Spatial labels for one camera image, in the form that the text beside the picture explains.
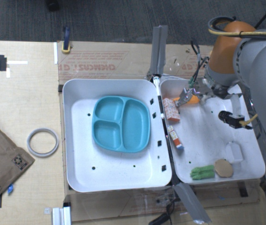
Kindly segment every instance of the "white tray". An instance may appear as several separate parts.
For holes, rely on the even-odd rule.
[[[188,80],[165,80],[161,82],[162,98],[177,98]],[[236,85],[230,90],[240,93]],[[243,96],[240,97],[241,113],[245,120],[249,119]],[[179,107],[180,122],[167,121],[176,131],[185,149],[178,150],[172,146],[173,159],[177,176],[182,182],[202,184],[229,180],[258,179],[265,174],[265,163],[253,130],[234,129],[218,118],[220,111],[232,112],[230,100],[210,98],[204,105],[185,104]],[[233,164],[234,174],[230,178],[215,178],[192,180],[190,172],[197,166],[214,164],[218,159],[227,159],[225,146],[235,141],[240,145],[243,161]]]
[[[151,130],[148,146],[144,150],[137,153],[116,152],[95,144],[92,114],[97,100],[104,96],[131,97],[148,107]],[[157,93],[151,82],[73,79],[63,87],[63,107],[67,180],[75,191],[154,188],[170,182],[170,159]]]

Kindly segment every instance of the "wooden table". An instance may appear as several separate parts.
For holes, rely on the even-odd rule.
[[[28,62],[11,64],[9,78],[0,71],[0,129],[27,151],[27,137],[36,128],[51,128],[61,138],[59,76],[53,47],[54,43],[0,41],[0,55],[5,55],[8,61]],[[61,144],[60,141],[58,150],[50,157],[36,157],[34,164],[15,181],[13,192],[3,193],[0,225],[51,224],[49,209],[62,207],[65,198]],[[39,152],[49,151],[53,146],[50,135],[40,134],[32,139],[32,147]],[[206,209],[213,224],[266,224],[266,197],[261,188],[258,190],[258,202]],[[174,224],[195,224],[188,214],[181,213],[172,215]],[[148,224],[157,216],[76,224]]]

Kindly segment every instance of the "blue plate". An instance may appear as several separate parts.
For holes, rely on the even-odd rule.
[[[106,96],[95,105],[92,136],[102,148],[119,152],[139,152],[150,137],[150,114],[139,100]]]

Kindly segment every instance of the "white ring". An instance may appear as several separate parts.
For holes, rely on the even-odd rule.
[[[32,138],[36,133],[39,133],[39,132],[47,132],[47,133],[53,135],[53,137],[55,138],[55,140],[56,140],[56,144],[55,144],[55,147],[54,147],[51,151],[46,152],[46,153],[39,153],[39,152],[35,152],[35,151],[31,148],[31,145],[30,145],[31,138]],[[52,154],[57,150],[58,145],[59,145],[59,138],[58,138],[57,134],[56,134],[52,129],[49,129],[49,128],[47,128],[47,127],[46,127],[46,128],[42,127],[42,128],[38,128],[38,129],[33,130],[33,131],[29,134],[29,136],[28,136],[28,138],[27,138],[27,147],[28,147],[28,149],[29,149],[29,152],[32,153],[34,156],[36,156],[36,157],[40,157],[40,158],[44,158],[44,157],[48,157],[48,156],[52,155]]]

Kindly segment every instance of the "yellow cable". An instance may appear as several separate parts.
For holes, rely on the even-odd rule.
[[[250,120],[247,121],[239,121],[239,123],[244,127],[248,124],[250,124],[252,121],[254,121],[254,119],[258,117],[258,114],[255,114]]]
[[[212,34],[219,35],[219,36],[263,36],[266,35],[266,32],[217,32],[211,29],[208,31]]]

